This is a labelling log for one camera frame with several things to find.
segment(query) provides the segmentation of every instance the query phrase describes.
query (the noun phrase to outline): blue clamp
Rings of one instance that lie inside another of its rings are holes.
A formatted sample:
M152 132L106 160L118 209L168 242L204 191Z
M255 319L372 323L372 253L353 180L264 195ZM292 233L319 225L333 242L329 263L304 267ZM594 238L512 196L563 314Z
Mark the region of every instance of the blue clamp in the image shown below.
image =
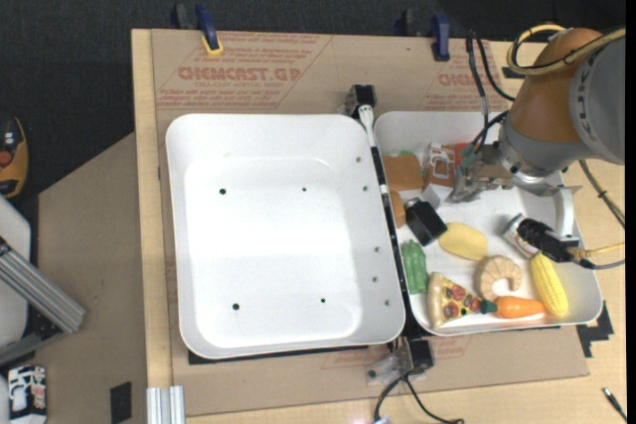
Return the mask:
M195 4L195 13L199 24L197 28L201 30L203 35L201 41L208 51L209 55L220 55L223 53L223 44L217 34L215 22L212 19L210 11L203 4Z
M443 13L436 13L430 19L430 36L435 39L432 44L433 56L436 61L448 61L448 37L450 35L450 24L448 18Z

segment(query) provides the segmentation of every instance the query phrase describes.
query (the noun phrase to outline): cardboard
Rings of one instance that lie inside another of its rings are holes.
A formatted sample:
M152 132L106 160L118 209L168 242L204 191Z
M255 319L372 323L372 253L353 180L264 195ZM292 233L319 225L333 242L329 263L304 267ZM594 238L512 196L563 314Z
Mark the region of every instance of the cardboard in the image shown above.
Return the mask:
M386 346L191 363L177 316L165 132L188 112L331 113L356 83L375 86L377 116L477 110L464 42L451 40L450 61L437 62L425 38L221 32L225 52L210 57L196 31L151 35L172 373L174 384L184 386L187 415L376 397L382 388L367 385L366 366L384 358ZM497 76L492 55L489 62ZM490 87L488 97L491 111L507 107ZM573 327L428 340L436 366L416 383L418 390L588 374Z

